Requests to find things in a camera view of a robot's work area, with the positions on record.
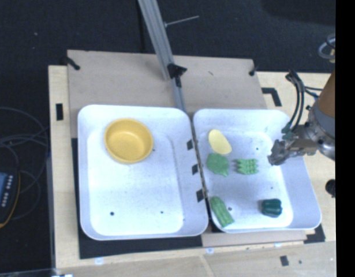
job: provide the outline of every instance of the dark floor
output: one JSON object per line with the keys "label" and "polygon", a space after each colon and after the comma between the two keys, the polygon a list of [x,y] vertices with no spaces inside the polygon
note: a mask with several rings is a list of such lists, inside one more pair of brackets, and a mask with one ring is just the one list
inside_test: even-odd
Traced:
{"label": "dark floor", "polygon": [[[175,55],[251,58],[269,71],[334,68],[317,50],[335,32],[336,0],[158,2],[165,22],[199,16],[167,28]],[[47,67],[61,64],[68,49],[140,52],[136,0],[0,0],[0,106],[23,110],[48,127]],[[153,52],[148,38],[147,52]],[[0,138],[35,133],[36,126],[24,115],[0,110]],[[21,167],[39,174],[44,148],[26,143],[17,152]],[[37,207],[0,230],[0,272],[51,266],[46,179],[46,173],[39,178]],[[22,195],[16,216],[38,194],[35,185]]]}

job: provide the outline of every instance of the table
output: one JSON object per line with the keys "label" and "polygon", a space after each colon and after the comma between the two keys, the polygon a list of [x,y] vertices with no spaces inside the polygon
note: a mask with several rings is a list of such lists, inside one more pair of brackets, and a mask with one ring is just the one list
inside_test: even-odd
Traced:
{"label": "table", "polygon": [[[123,76],[123,85],[135,98],[121,101],[117,104],[147,105],[151,95],[137,94],[135,87],[128,87],[127,82],[131,76],[140,81],[140,89],[145,91],[143,83],[148,81],[156,83],[149,87],[148,93],[158,93],[159,101],[166,106],[173,106],[170,98],[161,95],[164,91],[168,95],[170,84],[159,77],[158,61],[155,55],[124,54],[124,53],[95,53],[85,51],[69,51],[69,56],[77,61],[92,58],[93,61],[82,65],[83,75],[93,79],[94,74],[101,74],[107,78],[105,69],[110,62],[118,62],[117,78],[114,81],[121,83],[119,76]],[[250,59],[213,59],[200,57],[176,56],[178,65],[187,66],[188,72],[182,77],[183,93],[188,114],[193,114],[199,107],[255,107],[275,108],[292,115],[295,104],[295,94],[291,84],[285,79],[285,72],[256,72],[255,78],[248,78],[247,73],[252,68]],[[308,275],[334,276],[336,274],[336,232],[335,232],[335,199],[325,191],[325,184],[329,179],[335,178],[335,162],[317,153],[315,156],[305,157],[305,162],[316,192],[323,219],[322,230],[326,239],[324,242],[304,244],[304,240],[317,234],[311,231],[283,231],[275,233],[248,233],[248,235],[217,235],[204,233],[202,235],[203,247],[194,249],[167,250],[162,252],[145,252],[122,254],[118,256],[98,257],[94,259],[79,258],[79,241],[77,235],[77,214],[73,183],[73,163],[71,138],[76,136],[73,122],[76,110],[84,105],[88,95],[82,89],[83,97],[73,100],[73,85],[69,76],[74,70],[71,66],[49,66],[50,90],[50,120],[51,120],[51,153],[53,164],[53,194],[54,194],[54,243],[55,267],[59,274],[78,274],[80,276],[229,276],[240,271],[243,276],[258,276],[258,272],[266,272],[267,276],[296,276],[303,271]],[[299,73],[304,83],[313,87],[322,88],[328,79],[327,74]],[[218,78],[221,91],[227,95],[219,100],[212,97],[215,82]],[[238,90],[246,87],[252,94]],[[261,94],[262,88],[271,88],[277,92],[282,106],[277,106],[270,94]],[[94,88],[89,89],[96,100]],[[103,99],[103,103],[112,102],[112,98]],[[305,105],[312,105],[313,99],[306,97]]]}

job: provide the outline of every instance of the white surface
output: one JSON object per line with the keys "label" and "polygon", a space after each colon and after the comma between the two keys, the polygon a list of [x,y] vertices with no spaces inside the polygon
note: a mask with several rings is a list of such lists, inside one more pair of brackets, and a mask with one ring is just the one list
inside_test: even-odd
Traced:
{"label": "white surface", "polygon": [[[220,197],[235,222],[224,229],[212,214],[217,227],[227,233],[279,229],[312,229],[321,220],[321,213],[309,179],[303,157],[292,158],[281,166],[267,160],[281,129],[289,117],[277,110],[203,109],[194,116],[200,159],[208,197]],[[205,162],[213,153],[208,133],[220,130],[233,151],[229,160],[229,175],[224,177],[210,171]],[[243,175],[237,172],[237,159],[257,159],[259,172]],[[260,212],[264,199],[278,198],[283,211],[277,218]]]}
{"label": "white surface", "polygon": [[[119,118],[144,123],[154,138],[151,154],[122,164],[106,151],[103,135]],[[80,219],[97,240],[179,237],[208,225],[188,116],[175,108],[89,105],[78,116]]]}

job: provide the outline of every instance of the yellow object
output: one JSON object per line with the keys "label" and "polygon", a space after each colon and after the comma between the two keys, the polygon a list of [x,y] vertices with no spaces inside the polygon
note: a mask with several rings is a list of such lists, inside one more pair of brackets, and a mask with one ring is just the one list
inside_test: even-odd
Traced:
{"label": "yellow object", "polygon": [[140,121],[118,119],[105,130],[108,153],[118,162],[135,163],[145,159],[153,149],[153,136]]}
{"label": "yellow object", "polygon": [[218,129],[212,129],[208,134],[208,141],[218,154],[225,155],[233,150],[227,138]]}

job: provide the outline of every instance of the wooden table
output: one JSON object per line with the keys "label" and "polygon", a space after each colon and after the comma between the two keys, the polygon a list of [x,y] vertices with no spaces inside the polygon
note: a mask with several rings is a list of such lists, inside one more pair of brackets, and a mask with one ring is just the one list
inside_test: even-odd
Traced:
{"label": "wooden table", "polygon": [[[148,78],[146,81],[160,83],[166,93],[169,93],[170,87],[163,82],[162,76],[160,78],[158,76],[159,64],[154,55],[94,53],[91,56],[95,58],[93,64],[98,63],[98,67],[102,65],[96,60],[98,57],[110,57],[112,61],[121,62],[122,70],[118,70],[117,75],[123,74],[127,78],[130,74],[135,76],[135,73],[140,73],[144,79]],[[144,62],[145,65],[138,65],[136,69],[135,61]],[[176,56],[175,62],[182,66],[191,65],[188,66],[188,71],[192,70],[192,73],[189,75],[187,72],[182,77],[183,88],[189,88],[189,92],[183,91],[189,113],[193,113],[199,107],[220,107],[219,101],[204,98],[198,93],[202,88],[206,89],[207,93],[212,93],[211,89],[215,89],[213,85],[215,82],[206,80],[207,76],[221,76],[224,80],[220,82],[220,89],[229,93],[233,87],[238,89],[242,85],[233,84],[234,81],[240,81],[238,74],[246,75],[252,66],[251,60],[247,59]],[[230,238],[230,235],[221,235],[217,238],[216,235],[207,232],[202,236],[204,243],[202,248],[80,259],[71,149],[73,110],[78,108],[70,105],[73,95],[70,95],[69,87],[73,83],[69,81],[69,75],[71,75],[69,69],[72,67],[48,67],[55,267],[58,274],[74,274],[75,276],[233,276],[237,274],[240,276],[303,276],[306,272],[308,276],[336,275],[335,199],[325,191],[326,182],[335,178],[335,163],[319,153],[315,156],[306,156],[304,159],[322,211],[322,228],[326,236],[324,242],[304,244],[303,240],[311,237],[315,230],[248,233],[248,235],[239,235],[234,238]],[[202,75],[202,71],[205,70],[207,74]],[[261,88],[274,88],[281,100],[281,107],[276,106],[270,94],[256,95],[256,103],[251,106],[248,104],[250,98],[246,96],[246,101],[243,103],[240,93],[226,95],[223,98],[225,102],[223,106],[227,107],[228,102],[232,100],[234,103],[230,107],[275,108],[292,115],[295,104],[294,88],[285,80],[285,74],[285,72],[257,72],[255,78],[251,79],[252,82],[245,84],[250,85],[250,89],[254,89],[253,93]],[[327,74],[315,73],[300,73],[299,75],[306,85],[319,88],[324,86],[329,77]],[[57,119],[59,104],[63,109],[63,118]],[[312,105],[313,99],[307,95],[305,105],[308,104]],[[307,114],[304,114],[302,122],[306,118]]]}

